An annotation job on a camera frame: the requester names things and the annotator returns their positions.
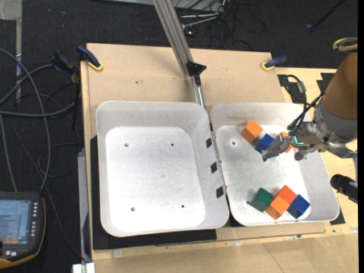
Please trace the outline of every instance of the black bracket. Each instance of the black bracket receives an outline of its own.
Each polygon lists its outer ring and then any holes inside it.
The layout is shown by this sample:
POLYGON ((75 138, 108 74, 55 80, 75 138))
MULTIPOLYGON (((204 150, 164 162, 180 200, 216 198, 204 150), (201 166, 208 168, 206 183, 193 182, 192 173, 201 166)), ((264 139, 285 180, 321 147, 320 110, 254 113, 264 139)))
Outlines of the black bracket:
POLYGON ((189 75, 192 77, 195 77, 195 82, 197 86, 201 86, 201 78, 200 78, 200 74, 206 70, 206 66, 198 64, 198 63, 194 63, 194 62, 188 62, 186 64, 187 66, 187 70, 189 75))

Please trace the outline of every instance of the orange cube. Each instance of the orange cube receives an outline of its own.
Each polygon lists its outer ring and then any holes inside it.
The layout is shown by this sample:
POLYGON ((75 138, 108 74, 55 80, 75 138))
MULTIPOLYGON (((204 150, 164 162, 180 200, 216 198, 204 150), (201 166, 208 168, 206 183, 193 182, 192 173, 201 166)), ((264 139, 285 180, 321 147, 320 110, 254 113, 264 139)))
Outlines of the orange cube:
POLYGON ((282 197, 288 204, 291 204, 293 200, 297 197, 297 194, 293 192, 287 185, 278 192, 278 195, 282 197))
POLYGON ((249 124, 240 133, 249 143, 252 143, 254 139, 263 131, 263 128, 254 120, 249 122, 249 124))
MULTIPOLYGON (((283 137, 288 137, 288 134, 284 131, 282 131, 280 134, 282 134, 283 137)), ((293 146, 289 146, 284 152, 289 152, 293 148, 293 146)))
POLYGON ((289 208, 289 203, 286 202, 280 195, 276 195, 270 206, 266 209, 268 213, 275 220, 279 218, 287 209, 289 208))

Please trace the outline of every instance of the black floor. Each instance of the black floor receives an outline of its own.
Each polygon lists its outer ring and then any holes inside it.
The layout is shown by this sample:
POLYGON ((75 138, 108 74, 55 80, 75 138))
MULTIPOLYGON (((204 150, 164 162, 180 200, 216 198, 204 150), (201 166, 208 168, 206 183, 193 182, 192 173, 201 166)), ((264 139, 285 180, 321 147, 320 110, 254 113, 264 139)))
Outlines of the black floor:
MULTIPOLYGON (((188 44, 192 48, 271 52, 273 57, 285 55, 287 61, 281 67, 337 68, 344 54, 334 52, 332 44, 340 38, 358 36, 358 0, 346 0, 314 31, 307 29, 307 24, 318 22, 339 1, 230 0, 219 19, 194 28, 195 35, 187 37, 188 44)), ((50 64, 58 50, 77 62, 76 49, 86 43, 168 45, 152 6, 89 0, 23 0, 22 16, 22 63, 29 70, 50 64)), ((0 47, 14 53, 15 23, 0 20, 0 34, 0 47)), ((14 86, 15 75, 14 63, 0 55, 0 98, 14 86)), ((37 73, 34 79, 46 111, 57 111, 73 102, 75 88, 67 85, 67 75, 47 69, 37 73)), ((24 97, 20 103, 15 104, 12 96, 1 105, 1 110, 39 113, 34 94, 27 81, 22 86, 24 97)), ((72 246, 80 252, 75 164, 82 148, 81 110, 77 132, 71 129, 72 113, 68 115, 48 120, 54 146, 50 174, 57 177, 48 179, 49 194, 44 190, 47 230, 42 249, 27 266, 3 272, 70 272, 72 264, 81 262, 71 249, 72 246)), ((4 121, 18 189, 37 190, 43 176, 40 168, 45 170, 47 160, 43 120, 7 116, 4 121)), ((0 167, 0 190, 12 191, 2 145, 0 167)))

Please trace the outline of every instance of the yellow clamp pad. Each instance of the yellow clamp pad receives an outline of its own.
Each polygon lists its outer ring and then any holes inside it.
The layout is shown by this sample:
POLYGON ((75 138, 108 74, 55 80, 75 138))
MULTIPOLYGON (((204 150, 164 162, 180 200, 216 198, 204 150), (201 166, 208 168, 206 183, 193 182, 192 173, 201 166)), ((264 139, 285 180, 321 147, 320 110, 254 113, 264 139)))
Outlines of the yellow clamp pad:
POLYGON ((94 70, 96 70, 97 72, 101 71, 101 70, 104 68, 104 65, 103 65, 101 62, 99 62, 99 64, 100 64, 100 66, 99 66, 99 67, 97 67, 97 66, 95 66, 94 64, 91 64, 90 62, 88 62, 88 65, 89 65, 91 68, 93 68, 94 70))
POLYGON ((270 71, 270 70, 274 69, 274 67, 275 67, 275 66, 273 65, 273 66, 271 66, 271 67, 269 67, 269 68, 266 68, 266 66, 265 66, 266 64, 267 64, 267 62, 262 64, 262 68, 263 68, 263 70, 264 70, 264 71, 270 71))

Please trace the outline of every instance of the wooden table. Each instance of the wooden table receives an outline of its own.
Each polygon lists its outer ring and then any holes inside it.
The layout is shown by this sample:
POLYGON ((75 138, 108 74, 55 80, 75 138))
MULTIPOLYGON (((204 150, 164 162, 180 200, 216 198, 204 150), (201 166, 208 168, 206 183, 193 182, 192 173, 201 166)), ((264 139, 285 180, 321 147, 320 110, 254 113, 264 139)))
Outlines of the wooden table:
MULTIPOLYGON (((105 101, 192 102, 191 83, 183 78, 171 48, 88 44, 104 64, 101 72, 81 63, 82 107, 88 179, 90 227, 90 139, 97 134, 96 109, 105 101)), ((207 66, 201 75, 206 109, 218 102, 291 102, 277 74, 293 74, 305 82, 307 100, 319 94, 316 80, 335 69, 275 68, 260 65, 272 59, 266 52, 191 49, 195 62, 207 66)), ((356 141, 350 146, 355 149, 356 141)), ((352 160, 323 154, 329 175, 355 179, 352 160)), ((358 206, 344 195, 338 200, 346 223, 280 224, 217 229, 213 242, 92 250, 100 272, 357 272, 358 206)))

